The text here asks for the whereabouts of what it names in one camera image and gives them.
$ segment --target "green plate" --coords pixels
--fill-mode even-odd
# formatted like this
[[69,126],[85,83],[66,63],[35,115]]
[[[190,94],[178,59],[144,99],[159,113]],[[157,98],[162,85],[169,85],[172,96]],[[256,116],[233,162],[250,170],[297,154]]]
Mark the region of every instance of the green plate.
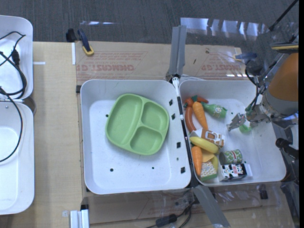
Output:
[[158,103],[135,94],[121,95],[105,126],[108,140],[133,153],[151,155],[162,146],[169,114]]

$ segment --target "yellow banana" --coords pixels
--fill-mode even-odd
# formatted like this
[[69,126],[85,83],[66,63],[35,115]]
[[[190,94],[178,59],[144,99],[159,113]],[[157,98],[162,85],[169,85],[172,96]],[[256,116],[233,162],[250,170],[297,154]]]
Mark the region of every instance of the yellow banana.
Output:
[[218,171],[218,169],[219,169],[219,163],[218,163],[219,160],[218,160],[218,158],[217,158],[216,156],[214,156],[210,161],[211,161],[211,163],[212,163],[214,169],[215,169],[216,171]]
[[213,154],[217,153],[219,151],[218,146],[216,146],[214,143],[209,142],[206,139],[197,137],[197,136],[192,136],[189,138],[190,142],[193,143],[194,145],[207,150]]

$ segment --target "toy bottle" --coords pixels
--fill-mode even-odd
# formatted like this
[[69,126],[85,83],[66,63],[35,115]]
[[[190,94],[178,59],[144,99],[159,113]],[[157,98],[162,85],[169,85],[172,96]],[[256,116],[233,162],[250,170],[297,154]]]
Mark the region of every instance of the toy bottle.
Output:
[[218,104],[207,104],[205,102],[201,102],[204,107],[204,110],[217,118],[225,118],[227,109],[218,105]]

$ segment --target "white plastic tray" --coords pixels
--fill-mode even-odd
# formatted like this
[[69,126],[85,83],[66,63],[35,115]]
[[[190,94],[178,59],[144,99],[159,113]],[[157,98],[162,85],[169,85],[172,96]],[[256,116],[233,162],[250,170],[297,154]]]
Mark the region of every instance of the white plastic tray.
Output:
[[[16,152],[0,162],[0,215],[19,213],[34,199],[33,113],[17,103],[23,119],[23,133]],[[15,148],[20,134],[20,117],[15,106],[0,103],[0,159]]]
[[[12,31],[23,37],[16,49],[20,57],[20,69],[27,79],[23,99],[33,90],[33,27],[20,17],[0,15],[0,38]],[[0,51],[6,56],[12,52],[20,35],[13,33],[0,40]],[[7,92],[22,88],[16,69],[5,62],[0,66],[0,86]],[[0,99],[7,99],[0,94]],[[26,210],[34,199],[34,121],[33,113],[24,104],[16,105],[23,119],[23,132],[17,150],[7,160],[0,162],[0,215],[14,214]],[[15,148],[20,134],[20,117],[11,102],[0,102],[0,159],[7,157]]]
[[[115,100],[126,93],[146,97],[168,111],[167,136],[153,155],[118,148],[105,135],[107,114]],[[89,190],[95,194],[114,194],[181,189],[189,184],[190,166],[172,84],[162,80],[89,80],[82,85],[80,95],[84,176]]]
[[[226,125],[237,113],[244,114],[245,108],[254,99],[256,87],[250,81],[239,80],[188,80],[180,84],[181,100],[194,95],[200,95],[209,100],[209,104],[219,104],[225,107],[225,119],[218,119],[206,113],[210,130],[225,136],[225,145],[221,151],[240,149],[243,161],[250,165],[253,177],[231,182],[220,182],[218,178],[201,182],[207,186],[236,185],[242,183],[280,181],[285,177],[286,167],[280,150],[276,147],[276,135],[271,123],[259,123],[249,133],[240,130],[228,131]],[[200,124],[193,116],[197,129]]]

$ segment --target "table surface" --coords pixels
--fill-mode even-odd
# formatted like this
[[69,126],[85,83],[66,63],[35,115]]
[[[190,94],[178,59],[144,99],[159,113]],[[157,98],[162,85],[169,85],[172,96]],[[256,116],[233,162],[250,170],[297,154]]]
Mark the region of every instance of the table surface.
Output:
[[[3,216],[12,228],[67,228],[68,214],[80,210],[82,175],[76,67],[71,43],[34,42],[35,197],[22,213]],[[224,211],[232,227],[292,227],[284,194],[276,205]],[[94,224],[91,227],[147,227],[154,219]],[[213,227],[206,214],[194,214],[186,227]]]

